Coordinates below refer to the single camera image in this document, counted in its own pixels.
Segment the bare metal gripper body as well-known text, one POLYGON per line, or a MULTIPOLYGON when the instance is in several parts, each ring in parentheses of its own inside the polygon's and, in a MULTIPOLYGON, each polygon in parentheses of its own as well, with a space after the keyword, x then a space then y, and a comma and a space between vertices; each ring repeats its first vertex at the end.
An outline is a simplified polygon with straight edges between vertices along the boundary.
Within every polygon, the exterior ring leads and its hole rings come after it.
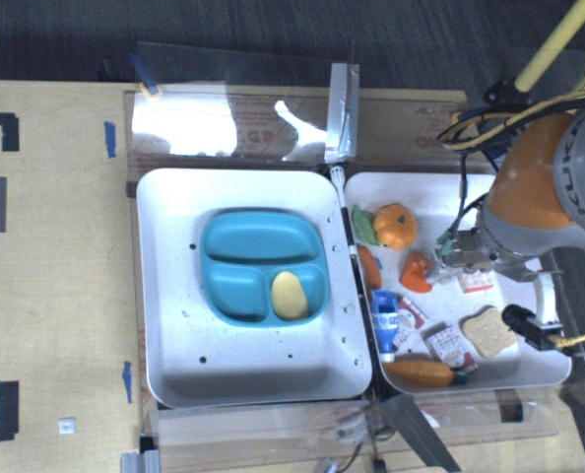
POLYGON ((443 245, 439 252, 444 269, 465 271, 489 271, 492 268, 491 249, 485 244, 478 228, 461 230, 443 245))

